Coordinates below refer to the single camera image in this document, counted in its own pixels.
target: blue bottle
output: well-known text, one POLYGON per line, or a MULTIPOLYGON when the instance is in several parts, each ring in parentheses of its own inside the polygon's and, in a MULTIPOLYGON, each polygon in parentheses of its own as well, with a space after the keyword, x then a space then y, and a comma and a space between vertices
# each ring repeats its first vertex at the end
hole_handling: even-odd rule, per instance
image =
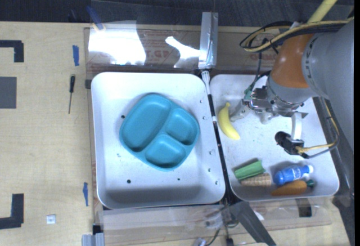
POLYGON ((274 175, 274 183, 276 185, 283 185, 285 183, 301 179, 305 174, 312 173, 314 168, 311 165, 305 166, 298 166, 298 165, 291 165, 283 170, 278 171, 274 175))

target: banana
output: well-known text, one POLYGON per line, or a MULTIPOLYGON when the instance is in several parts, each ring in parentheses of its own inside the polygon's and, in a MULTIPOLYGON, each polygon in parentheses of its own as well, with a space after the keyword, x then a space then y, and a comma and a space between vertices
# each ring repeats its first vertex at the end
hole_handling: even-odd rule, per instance
POLYGON ((219 126, 226 136, 234 140, 239 140, 240 135, 237 133, 229 119, 229 107, 230 103, 226 102, 225 107, 220 110, 218 119, 219 126))

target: blue tray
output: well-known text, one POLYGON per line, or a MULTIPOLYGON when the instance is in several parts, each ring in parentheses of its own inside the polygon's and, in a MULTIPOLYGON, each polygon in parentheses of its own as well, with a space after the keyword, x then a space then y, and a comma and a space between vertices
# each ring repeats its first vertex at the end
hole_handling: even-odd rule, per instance
POLYGON ((125 117, 120 142, 144 163, 170 171, 189 156, 199 133, 199 124, 189 112, 162 95, 149 94, 125 117))

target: orange carrot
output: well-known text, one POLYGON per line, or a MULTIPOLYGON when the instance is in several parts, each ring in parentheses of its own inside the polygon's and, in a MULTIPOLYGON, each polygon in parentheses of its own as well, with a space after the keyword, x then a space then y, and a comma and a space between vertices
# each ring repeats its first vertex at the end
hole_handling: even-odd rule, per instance
POLYGON ((307 187, 313 187, 314 181, 309 180, 307 182, 303 180, 295 180, 287 183, 278 189, 271 192, 272 196, 286 196, 286 195, 299 195, 306 191, 307 187))

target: wooden table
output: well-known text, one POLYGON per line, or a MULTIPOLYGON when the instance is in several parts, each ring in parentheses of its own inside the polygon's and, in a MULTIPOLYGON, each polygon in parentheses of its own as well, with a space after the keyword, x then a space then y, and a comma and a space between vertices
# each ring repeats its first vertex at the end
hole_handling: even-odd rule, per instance
MULTIPOLYGON (((0 23, 1 40, 21 40, 24 62, 0 48, 0 77, 17 77, 16 109, 0 109, 0 218, 24 194, 24 223, 0 230, 0 245, 80 245, 94 222, 84 28, 88 24, 0 23), (73 45, 79 47, 74 65, 73 45), (69 80, 76 75, 69 107, 69 80), (89 204, 83 194, 88 184, 89 204), (55 214, 56 223, 47 224, 55 214)), ((270 231, 279 245, 349 245, 338 209, 332 224, 270 231)), ((253 243, 248 234, 235 243, 253 243)), ((194 240, 158 245, 192 245, 194 240)), ((213 245, 224 245, 218 238, 213 245)))

